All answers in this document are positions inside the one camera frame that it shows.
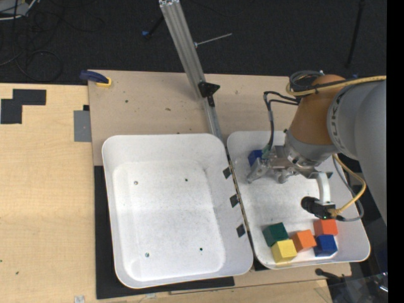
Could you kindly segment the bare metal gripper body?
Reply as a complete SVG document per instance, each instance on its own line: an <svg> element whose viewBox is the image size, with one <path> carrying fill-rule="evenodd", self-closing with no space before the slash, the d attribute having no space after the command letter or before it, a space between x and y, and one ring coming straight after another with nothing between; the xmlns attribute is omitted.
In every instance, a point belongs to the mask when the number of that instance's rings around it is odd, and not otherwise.
<svg viewBox="0 0 404 303"><path fill-rule="evenodd" d="M267 160L269 169L293 170L295 175L306 179L316 178L316 162L307 159L291 146L266 145L263 148L263 160Z"/></svg>

